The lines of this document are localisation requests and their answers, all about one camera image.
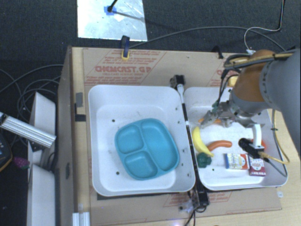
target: toy sausage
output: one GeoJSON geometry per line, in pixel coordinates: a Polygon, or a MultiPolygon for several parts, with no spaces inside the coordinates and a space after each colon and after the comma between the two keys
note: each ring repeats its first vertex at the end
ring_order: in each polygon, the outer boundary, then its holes
{"type": "Polygon", "coordinates": [[[222,147],[232,147],[232,142],[225,141],[225,140],[214,141],[209,146],[207,146],[207,148],[209,149],[209,151],[213,151],[214,149],[221,147],[221,146],[222,147]]]}
{"type": "MultiPolygon", "coordinates": [[[[204,118],[201,118],[201,119],[198,120],[198,122],[201,123],[203,120],[204,120],[204,118]]],[[[221,119],[216,119],[214,122],[215,123],[221,123],[222,121],[221,121],[221,119]]]]}

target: banana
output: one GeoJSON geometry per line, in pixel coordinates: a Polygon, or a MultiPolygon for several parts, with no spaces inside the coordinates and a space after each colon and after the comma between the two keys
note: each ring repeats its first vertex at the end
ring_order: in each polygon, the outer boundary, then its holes
{"type": "Polygon", "coordinates": [[[209,151],[207,146],[204,144],[204,142],[201,139],[201,133],[200,129],[197,126],[193,131],[192,131],[192,142],[194,147],[199,153],[206,153],[207,155],[213,157],[214,154],[209,151]]]}

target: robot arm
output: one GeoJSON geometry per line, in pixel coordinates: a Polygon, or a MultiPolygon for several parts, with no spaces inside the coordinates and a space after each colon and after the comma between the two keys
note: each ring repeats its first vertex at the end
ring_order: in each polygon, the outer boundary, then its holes
{"type": "MultiPolygon", "coordinates": [[[[252,117],[264,109],[282,112],[288,131],[300,156],[300,49],[287,58],[254,64],[241,70],[227,102],[209,111],[201,127],[219,118],[225,126],[237,121],[246,128],[252,117]]],[[[254,53],[250,60],[272,56],[269,50],[254,53]]]]}

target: blue divided plate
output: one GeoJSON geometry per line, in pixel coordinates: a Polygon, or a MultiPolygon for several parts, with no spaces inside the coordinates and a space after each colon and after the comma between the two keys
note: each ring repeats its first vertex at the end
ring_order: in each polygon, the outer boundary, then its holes
{"type": "Polygon", "coordinates": [[[159,177],[179,163],[178,148],[166,126],[144,119],[120,128],[115,146],[128,174],[138,180],[159,177]]]}

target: dark floor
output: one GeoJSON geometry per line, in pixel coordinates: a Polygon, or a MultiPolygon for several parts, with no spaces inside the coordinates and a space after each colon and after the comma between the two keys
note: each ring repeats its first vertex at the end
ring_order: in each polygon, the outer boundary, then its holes
{"type": "MultiPolygon", "coordinates": [[[[203,26],[260,26],[276,29],[281,0],[143,0],[148,38],[203,26]]],[[[285,49],[300,47],[301,0],[286,0],[283,29],[259,31],[285,49]]],[[[223,52],[243,53],[244,31],[210,29],[187,32],[143,45],[141,49],[211,51],[218,45],[223,52]]],[[[253,49],[281,49],[266,38],[249,33],[253,49]]],[[[44,65],[63,63],[68,45],[118,48],[116,40],[79,39],[77,37],[77,0],[0,0],[0,69],[15,79],[44,65]]],[[[60,67],[31,73],[19,81],[21,91],[32,81],[53,79],[60,67]]],[[[0,91],[11,79],[0,71],[0,91]]],[[[56,91],[57,86],[48,85],[56,91]]],[[[0,111],[17,116],[20,97],[15,86],[0,92],[0,111]]],[[[13,136],[4,133],[8,141],[13,136]]],[[[26,157],[27,148],[15,142],[14,156],[26,157]]],[[[26,224],[27,172],[12,163],[0,172],[0,225],[26,224]]]]}

